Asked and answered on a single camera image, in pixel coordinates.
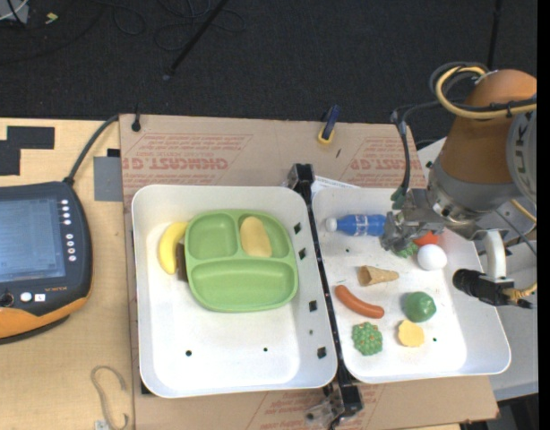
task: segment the white tray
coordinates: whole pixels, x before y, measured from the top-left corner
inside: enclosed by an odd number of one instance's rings
[[[458,291],[451,283],[459,268],[481,270],[473,243],[446,230],[439,245],[448,256],[440,271],[423,271],[416,256],[405,259],[382,249],[375,236],[347,236],[328,232],[324,222],[350,213],[386,214],[394,190],[383,188],[326,188],[313,200],[319,242],[331,300],[335,311],[345,366],[364,383],[389,383],[464,374],[499,374],[510,364],[510,348],[495,307]],[[360,266],[371,265],[397,271],[394,281],[362,287],[357,280]],[[382,319],[369,319],[346,308],[334,287],[346,285],[355,296],[381,305]],[[405,294],[425,291],[434,298],[437,312],[420,323],[425,344],[402,346],[397,328],[406,319],[402,312]],[[363,356],[351,339],[353,325],[371,322],[379,327],[382,352]]]
[[[161,269],[157,246],[166,226],[216,209],[268,212],[287,229],[297,256],[305,251],[296,260],[299,287],[289,303],[254,313],[212,312],[197,303],[187,281]],[[282,187],[149,185],[134,196],[132,215],[140,371],[154,394],[318,388],[333,379],[337,357],[299,194]]]

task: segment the egg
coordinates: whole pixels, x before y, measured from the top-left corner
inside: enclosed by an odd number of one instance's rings
[[[425,271],[436,271],[446,266],[448,258],[444,250],[435,244],[423,245],[418,249],[418,264]]]

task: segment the blue bottle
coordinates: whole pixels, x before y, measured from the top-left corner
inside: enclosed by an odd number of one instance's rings
[[[342,231],[349,236],[382,236],[384,215],[346,215],[339,219],[328,218],[325,222],[330,232]]]

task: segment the green plate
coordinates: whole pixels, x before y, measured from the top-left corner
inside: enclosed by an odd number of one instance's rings
[[[271,242],[269,258],[250,256],[239,229],[247,217],[259,219]],[[278,219],[262,211],[201,213],[185,231],[185,267],[195,298],[219,312],[274,309],[296,294],[298,272],[293,245]]]

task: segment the toy sausage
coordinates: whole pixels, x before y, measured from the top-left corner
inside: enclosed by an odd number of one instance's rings
[[[373,319],[380,319],[384,315],[384,309],[382,309],[382,307],[379,305],[371,305],[358,299],[344,285],[338,285],[335,287],[335,295],[341,303],[349,309],[355,311],[357,314],[364,315],[365,317],[371,317]]]

